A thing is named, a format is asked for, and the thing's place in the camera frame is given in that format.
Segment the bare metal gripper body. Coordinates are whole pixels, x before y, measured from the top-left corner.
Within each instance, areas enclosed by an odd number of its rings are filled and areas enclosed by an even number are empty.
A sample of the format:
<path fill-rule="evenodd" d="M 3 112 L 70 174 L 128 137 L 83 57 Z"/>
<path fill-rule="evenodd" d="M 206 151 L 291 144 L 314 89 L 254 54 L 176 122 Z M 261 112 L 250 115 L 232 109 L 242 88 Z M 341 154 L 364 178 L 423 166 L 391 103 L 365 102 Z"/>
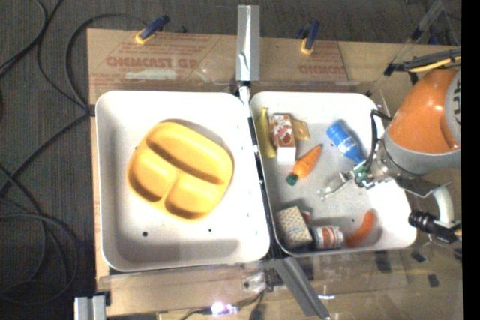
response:
<path fill-rule="evenodd" d="M 370 189 L 397 176 L 398 168 L 384 151 L 372 151 L 367 159 L 353 168 L 353 180 L 358 187 Z"/>

